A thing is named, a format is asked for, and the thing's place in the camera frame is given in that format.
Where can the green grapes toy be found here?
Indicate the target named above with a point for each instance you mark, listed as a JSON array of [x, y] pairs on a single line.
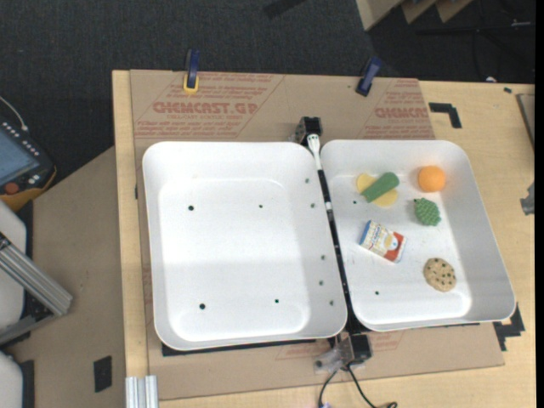
[[427, 212]]

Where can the brown cardboard board red print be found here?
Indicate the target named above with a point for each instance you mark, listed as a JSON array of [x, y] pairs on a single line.
[[263, 96]]

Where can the pale yellow flat slice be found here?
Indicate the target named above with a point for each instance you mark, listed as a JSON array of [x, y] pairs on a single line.
[[387, 199]]

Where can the thin black and white rod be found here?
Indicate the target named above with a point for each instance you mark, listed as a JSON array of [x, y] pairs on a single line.
[[327, 204]]

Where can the white plastic tray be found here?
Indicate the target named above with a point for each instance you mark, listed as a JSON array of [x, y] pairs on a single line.
[[408, 287], [238, 245]]

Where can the green pea pod toy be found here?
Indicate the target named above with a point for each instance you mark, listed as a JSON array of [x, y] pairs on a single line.
[[379, 186]]

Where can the orange ball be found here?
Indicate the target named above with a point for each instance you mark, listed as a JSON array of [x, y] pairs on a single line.
[[431, 179]]

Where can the chocolate chip biscuit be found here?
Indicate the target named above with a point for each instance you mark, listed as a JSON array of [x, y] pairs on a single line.
[[440, 274]]

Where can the white blue red carton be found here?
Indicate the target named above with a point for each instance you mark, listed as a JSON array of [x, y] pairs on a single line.
[[382, 241]]

